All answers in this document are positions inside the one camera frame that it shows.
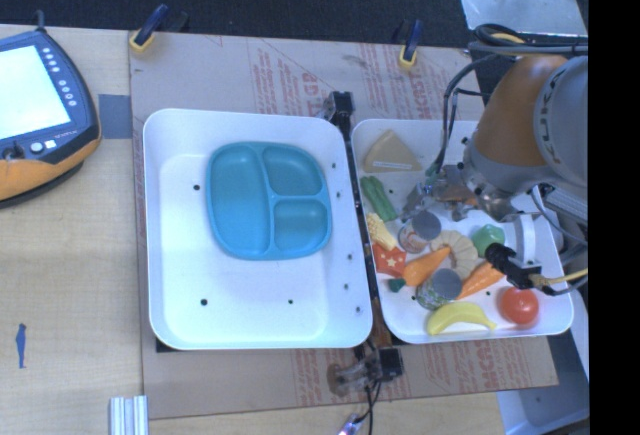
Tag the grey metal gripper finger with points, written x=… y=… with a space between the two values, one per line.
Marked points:
x=419 y=199
x=462 y=211

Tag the brown cardboard board red print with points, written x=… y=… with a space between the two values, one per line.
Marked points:
x=210 y=73

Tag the red tomato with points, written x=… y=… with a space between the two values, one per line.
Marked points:
x=519 y=307

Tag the green print can grey lid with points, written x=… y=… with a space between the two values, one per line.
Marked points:
x=442 y=285

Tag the orange print can grey lid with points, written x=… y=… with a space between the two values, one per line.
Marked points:
x=422 y=228

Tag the yellow corn cob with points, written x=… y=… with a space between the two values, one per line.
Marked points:
x=381 y=232

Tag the thin black and white rod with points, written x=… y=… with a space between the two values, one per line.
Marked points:
x=361 y=218

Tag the black cylinder on white bracket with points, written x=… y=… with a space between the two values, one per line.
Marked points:
x=515 y=268

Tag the green toy vegetable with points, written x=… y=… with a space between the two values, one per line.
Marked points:
x=379 y=198

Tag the green bell pepper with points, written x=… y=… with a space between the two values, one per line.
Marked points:
x=487 y=239

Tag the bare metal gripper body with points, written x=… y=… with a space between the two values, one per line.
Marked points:
x=452 y=190

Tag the yellow banana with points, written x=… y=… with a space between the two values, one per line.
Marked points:
x=457 y=315

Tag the white plastic tray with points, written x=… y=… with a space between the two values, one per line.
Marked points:
x=400 y=318
x=240 y=303

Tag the beige croissant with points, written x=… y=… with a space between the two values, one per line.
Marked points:
x=462 y=248

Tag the orange carrot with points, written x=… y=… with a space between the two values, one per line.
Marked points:
x=422 y=269
x=482 y=279

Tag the red packet with yellow star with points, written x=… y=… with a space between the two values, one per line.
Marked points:
x=389 y=260

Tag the blue divided plate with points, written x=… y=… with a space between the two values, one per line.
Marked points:
x=235 y=203

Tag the beige cheese wedge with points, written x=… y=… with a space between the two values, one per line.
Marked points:
x=390 y=154

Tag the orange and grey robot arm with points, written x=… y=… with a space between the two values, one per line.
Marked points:
x=515 y=123

